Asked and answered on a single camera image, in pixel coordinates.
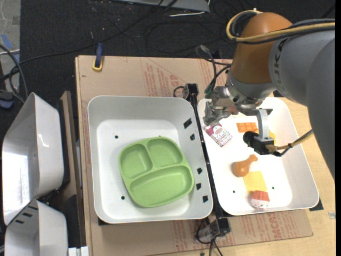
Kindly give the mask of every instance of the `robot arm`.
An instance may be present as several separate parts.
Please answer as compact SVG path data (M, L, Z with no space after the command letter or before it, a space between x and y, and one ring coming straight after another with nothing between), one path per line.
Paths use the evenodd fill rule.
M255 16L241 37L234 37L236 20L250 13ZM246 11L231 19L226 32L238 45L225 86L216 87L206 103L205 124L237 113L256 115L259 135L247 134L244 141L260 154L273 153L266 124L271 111L257 107L278 90L307 106L312 130L335 179L335 21L293 25L275 13Z

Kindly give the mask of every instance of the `toy chicken drumstick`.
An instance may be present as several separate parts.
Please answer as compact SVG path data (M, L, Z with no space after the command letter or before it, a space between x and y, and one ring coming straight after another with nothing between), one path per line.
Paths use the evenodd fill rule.
M244 177L249 173L251 163L257 161L258 158L255 155L250 155L248 159L238 161L233 166L233 173L238 177Z

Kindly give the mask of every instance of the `cable connector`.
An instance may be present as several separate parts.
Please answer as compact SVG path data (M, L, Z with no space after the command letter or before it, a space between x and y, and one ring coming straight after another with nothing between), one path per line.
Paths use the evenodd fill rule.
M213 93L213 86L211 84L209 84L206 89L205 89L205 99L210 99Z
M204 45L200 45L200 48L202 51L204 51L205 53L209 54L209 49L207 47L205 47Z

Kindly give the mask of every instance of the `white bin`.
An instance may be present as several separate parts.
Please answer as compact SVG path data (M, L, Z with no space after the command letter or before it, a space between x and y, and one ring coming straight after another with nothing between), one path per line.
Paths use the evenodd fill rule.
M35 199L6 229L5 256L65 256L67 252L64 215Z
M210 100L203 99L198 103L202 125L206 101ZM275 134L277 146L287 145L298 139L290 111L282 100L266 98L261 108L273 109L268 116L268 125ZM239 133L236 125L249 122L258 126L256 116L245 116L242 113L220 120L220 124L232 135L232 139L223 147L219 147L207 133L204 133L218 200L223 210L231 215L245 215L316 206L319 202L319 192L302 145L293 147L282 157L259 155L244 143L243 133ZM258 161L253 162L250 172L260 171L267 187L270 198L267 209L258 210L252 207L243 177L236 177L233 173L234 163L246 160L251 154L255 154Z
M129 223L201 219L211 213L208 173L189 102L181 98L98 96L88 104L88 120L94 205L101 220ZM167 205L143 208L129 197L120 175L118 156L125 146L158 136L179 145L191 166L194 188Z
M58 111L31 93L7 131L2 146L5 224L34 198L62 184L64 176Z

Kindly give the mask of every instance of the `orange block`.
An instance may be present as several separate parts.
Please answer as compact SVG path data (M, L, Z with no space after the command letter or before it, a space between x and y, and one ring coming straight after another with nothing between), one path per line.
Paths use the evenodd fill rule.
M255 122L238 122L237 128L239 133L245 133L248 131L255 132L257 130L257 125Z

